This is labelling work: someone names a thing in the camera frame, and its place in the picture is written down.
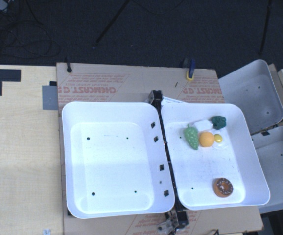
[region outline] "yellow lemon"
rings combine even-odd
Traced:
[[[221,143],[223,141],[223,138],[220,134],[215,134],[214,141],[216,141],[217,143]]]
[[[200,134],[199,143],[202,147],[210,147],[214,143],[214,135],[211,132],[203,132]]]

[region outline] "small yellow object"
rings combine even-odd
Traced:
[[[192,78],[189,77],[189,71],[186,72],[186,80],[192,81],[194,80],[194,74],[192,75]]]
[[[217,143],[221,143],[223,141],[223,138],[220,134],[215,134],[214,141],[216,141]]]
[[[202,147],[210,147],[214,143],[214,135],[211,132],[203,132],[200,134],[199,143]]]

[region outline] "chocolate donut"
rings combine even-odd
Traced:
[[[213,190],[219,197],[225,198],[232,194],[233,185],[226,178],[218,178],[213,184]]]

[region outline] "green toy vegetable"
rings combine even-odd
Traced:
[[[216,130],[220,130],[226,126],[226,118],[223,116],[214,116],[210,121],[213,123],[213,127]]]
[[[186,141],[194,150],[198,150],[199,139],[198,139],[198,130],[195,127],[190,127],[187,125],[187,128],[184,130],[184,135]]]

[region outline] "orange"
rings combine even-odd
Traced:
[[[214,143],[214,135],[211,132],[203,132],[200,134],[199,143],[202,147],[210,147]]]

